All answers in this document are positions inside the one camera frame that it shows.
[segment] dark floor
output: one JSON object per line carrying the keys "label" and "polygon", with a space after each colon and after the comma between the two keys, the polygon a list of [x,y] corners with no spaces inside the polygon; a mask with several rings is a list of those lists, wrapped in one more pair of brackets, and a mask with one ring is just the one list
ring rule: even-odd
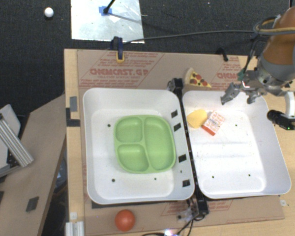
{"label": "dark floor", "polygon": [[[147,15],[142,18],[144,36],[152,37],[207,30],[251,30],[257,21],[284,12],[289,0],[139,1],[141,13]],[[52,20],[43,15],[47,6],[55,11]],[[109,47],[107,42],[72,40],[70,29],[70,0],[0,0],[0,107],[11,104],[17,114],[25,115],[61,95],[65,48]],[[215,53],[223,47],[228,54],[246,55],[249,39],[247,33],[198,35],[130,44],[125,49]],[[54,221],[58,213],[64,216],[62,208],[59,202],[52,204],[49,218]]]}

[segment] red ball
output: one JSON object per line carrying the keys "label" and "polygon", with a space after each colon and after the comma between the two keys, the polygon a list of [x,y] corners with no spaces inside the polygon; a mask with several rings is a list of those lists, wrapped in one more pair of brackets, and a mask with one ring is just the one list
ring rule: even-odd
{"label": "red ball", "polygon": [[115,225],[118,230],[127,232],[131,230],[136,222],[133,213],[129,210],[121,210],[115,217]]}

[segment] white ball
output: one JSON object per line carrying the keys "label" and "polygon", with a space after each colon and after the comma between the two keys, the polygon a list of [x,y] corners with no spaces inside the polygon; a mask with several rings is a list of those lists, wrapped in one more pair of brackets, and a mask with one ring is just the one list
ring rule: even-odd
{"label": "white ball", "polygon": [[45,9],[45,16],[51,18],[54,15],[54,10],[51,7]]}

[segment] robotic arm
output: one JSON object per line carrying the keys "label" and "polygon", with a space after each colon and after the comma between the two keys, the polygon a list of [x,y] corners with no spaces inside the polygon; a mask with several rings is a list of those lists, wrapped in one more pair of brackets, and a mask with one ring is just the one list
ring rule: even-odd
{"label": "robotic arm", "polygon": [[[274,22],[272,29],[262,28],[272,22]],[[240,83],[229,85],[225,95],[221,97],[221,103],[224,105],[234,99],[240,91],[249,96],[248,104],[252,104],[257,97],[268,92],[275,96],[284,96],[286,112],[271,110],[267,117],[284,129],[295,130],[295,91],[282,90],[283,87],[289,88],[289,84],[295,79],[295,6],[282,16],[267,18],[257,23],[254,32],[256,37],[247,64],[238,73]],[[269,38],[258,59],[257,67],[246,71],[259,35],[266,35]]]}

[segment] cardboard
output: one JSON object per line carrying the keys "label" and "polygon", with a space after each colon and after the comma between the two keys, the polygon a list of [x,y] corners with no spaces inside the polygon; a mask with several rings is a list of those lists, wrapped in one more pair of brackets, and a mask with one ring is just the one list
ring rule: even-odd
{"label": "cardboard", "polygon": [[[34,161],[0,183],[0,236],[41,235],[64,153],[64,100],[63,95],[29,116],[21,141]],[[26,211],[30,199],[37,206]]]}
{"label": "cardboard", "polygon": [[[229,56],[229,62],[225,62],[222,56],[217,55],[198,55],[198,54],[172,54],[172,53],[139,53],[125,52],[125,62],[118,64],[116,62],[116,53],[113,51],[94,51],[94,50],[65,50],[65,77],[66,77],[66,102],[67,108],[70,108],[69,98],[78,99],[79,110],[71,113],[80,120],[81,127],[74,128],[74,134],[70,135],[72,141],[81,144],[81,151],[77,147],[72,151],[74,158],[80,161],[74,161],[75,165],[82,165],[82,169],[74,171],[75,174],[81,174],[84,188],[78,191],[69,185],[70,212],[83,210],[84,213],[77,213],[81,217],[80,221],[85,222],[86,235],[112,235],[120,233],[114,225],[114,217],[118,211],[127,208],[133,211],[136,216],[136,224],[129,232],[138,232],[134,235],[141,235],[143,231],[164,230],[166,228],[181,228],[184,223],[178,221],[177,213],[186,209],[186,202],[171,202],[157,204],[135,204],[129,206],[109,206],[95,207],[87,195],[86,190],[86,162],[84,145],[84,127],[83,127],[83,106],[82,99],[85,91],[91,87],[108,88],[137,88],[137,89],[166,89],[168,81],[172,78],[184,78],[185,72],[193,67],[194,70],[206,78],[206,81],[212,85],[213,90],[225,90],[228,84],[236,80],[236,74],[243,67],[246,57]],[[185,85],[184,91],[204,89],[191,85]],[[270,108],[280,110],[284,107],[284,102],[280,102],[276,97],[269,95],[266,100],[272,104]],[[68,135],[73,130],[67,129]],[[284,130],[276,130],[282,137],[286,135]],[[282,147],[291,151],[289,146]],[[295,189],[286,194],[288,197],[295,197]],[[287,223],[295,225],[295,216],[291,215],[288,222],[281,222],[284,218],[280,199],[278,196],[251,197],[234,200],[218,200],[208,203],[210,213],[202,221],[194,223],[194,235],[211,235],[212,233],[221,233],[222,230],[230,229],[229,235],[244,235],[238,228],[249,228],[255,233],[267,232],[267,225],[258,224],[249,226],[242,224],[245,222],[273,221],[273,228],[278,225],[285,225],[286,232],[292,230]],[[211,225],[236,224],[229,227],[205,227]]]}

